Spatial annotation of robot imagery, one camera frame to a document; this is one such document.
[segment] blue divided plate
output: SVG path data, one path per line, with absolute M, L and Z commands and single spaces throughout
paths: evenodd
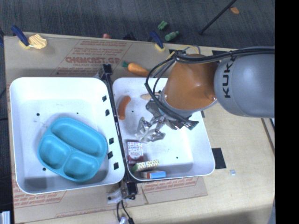
M 41 138 L 39 161 L 74 182 L 86 182 L 98 172 L 107 153 L 106 138 L 90 126 L 69 117 L 56 119 Z

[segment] black cable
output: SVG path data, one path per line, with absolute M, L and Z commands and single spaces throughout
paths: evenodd
M 165 65 L 167 62 L 173 60 L 173 57 L 174 57 L 174 55 L 172 55 L 169 59 L 167 59 L 167 60 L 165 60 L 165 61 L 159 63 L 158 65 L 156 65 L 156 66 L 149 72 L 149 75 L 152 76 L 152 74 L 154 73 L 154 71 L 155 71 L 156 69 L 158 69 L 158 68 L 159 68 L 160 66 L 162 66 L 162 65 Z
M 154 88 L 153 88 L 153 93 L 154 93 L 154 94 L 155 94 L 156 85 L 157 85 L 159 79 L 164 75 L 164 73 L 165 73 L 165 72 L 172 66 L 172 64 L 174 64 L 174 63 L 175 63 L 174 60 L 173 60 L 173 61 L 170 61 L 167 65 L 165 65 L 166 68 L 164 68 L 164 69 L 162 70 L 162 72 L 159 73 L 159 77 L 157 78 L 157 80 L 156 80 L 156 82 L 155 82 L 155 84 L 154 84 Z
M 274 53 L 275 53 L 274 48 L 251 48 L 251 49 L 240 49 L 240 50 L 228 51 L 213 56 L 194 57 L 194 56 L 181 55 L 180 51 L 175 51 L 174 59 L 180 63 L 207 63 L 207 62 L 219 61 L 224 58 L 234 57 L 234 56 L 249 56 L 249 55 L 274 54 Z
M 120 203 L 121 203 L 121 202 L 118 202 L 117 205 L 116 205 L 117 220 L 118 220 L 119 222 L 121 222 L 121 218 L 120 218 L 120 215 L 119 215 L 119 213 L 118 213 Z
M 128 212 L 125 209 L 125 206 L 123 204 L 123 200 L 121 200 L 120 202 L 118 202 L 117 205 L 116 205 L 117 220 L 119 222 L 121 222 L 121 218 L 120 218 L 120 215 L 119 215 L 119 206 L 120 206 L 120 203 L 122 205 L 123 210 L 125 211 L 125 213 L 128 216 L 128 222 L 129 222 L 129 224 L 134 224 L 134 221 L 133 221 L 132 217 L 130 217 L 130 215 L 128 214 Z
M 127 211 L 126 211 L 126 209 L 125 209 L 125 207 L 124 207 L 124 205 L 123 205 L 123 201 L 122 201 L 122 200 L 121 200 L 121 205 L 122 205 L 123 210 L 124 210 L 125 213 L 127 214 L 128 218 L 131 218 L 130 215 L 129 215 L 129 214 L 127 213 Z

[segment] black square hole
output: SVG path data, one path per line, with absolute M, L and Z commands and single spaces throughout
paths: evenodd
M 108 155 L 108 159 L 111 159 L 111 158 L 113 157 L 113 153 L 112 153 L 112 151 L 109 152 L 107 155 Z
M 116 162 L 114 165 L 114 170 L 116 170 L 116 169 L 118 169 L 119 168 L 119 166 L 118 166 L 118 163 Z

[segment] orange object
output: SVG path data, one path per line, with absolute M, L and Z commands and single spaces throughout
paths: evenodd
M 150 100 L 151 96 L 150 94 L 143 94 L 140 96 L 141 99 Z
M 103 34 L 103 38 L 110 39 L 111 36 L 109 34 L 105 33 L 105 34 Z
M 230 8 L 230 11 L 231 11 L 233 14 L 240 14 L 239 10 L 238 10 L 236 7 L 231 7 L 231 8 Z
M 136 75 L 140 75 L 143 77 L 147 77 L 149 74 L 149 71 L 135 63 L 129 63 L 128 70 Z
M 126 118 L 126 107 L 128 103 L 131 101 L 130 96 L 125 96 L 118 107 L 118 117 L 120 120 L 124 120 Z

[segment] white plastic tray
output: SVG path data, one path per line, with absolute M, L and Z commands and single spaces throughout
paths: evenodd
M 155 80 L 154 78 L 149 80 L 151 87 Z M 161 78 L 156 91 L 162 90 L 166 81 L 166 78 Z M 126 108 L 126 118 L 119 120 L 123 143 L 126 140 L 136 140 L 135 133 L 141 117 L 144 117 L 146 121 L 150 121 L 153 117 L 145 108 L 148 101 L 140 98 L 142 94 L 148 93 L 144 83 L 145 78 L 119 78 L 113 84 L 116 107 L 124 96 L 131 97 Z M 166 133 L 163 140 L 143 144 L 145 159 L 158 159 L 157 169 L 166 172 L 166 177 L 162 179 L 202 176 L 214 171 L 214 156 L 201 113 L 194 113 L 190 119 L 199 121 L 192 130 L 186 127 L 171 130 L 164 125 L 161 129 Z M 131 175 L 137 180 L 147 181 L 141 178 L 139 173 L 131 173 Z
M 119 182 L 124 164 L 106 85 L 95 78 L 23 77 L 10 86 L 16 181 L 27 193 L 79 189 Z M 107 153 L 97 174 L 87 182 L 67 180 L 37 158 L 39 141 L 57 118 L 77 119 L 103 134 Z

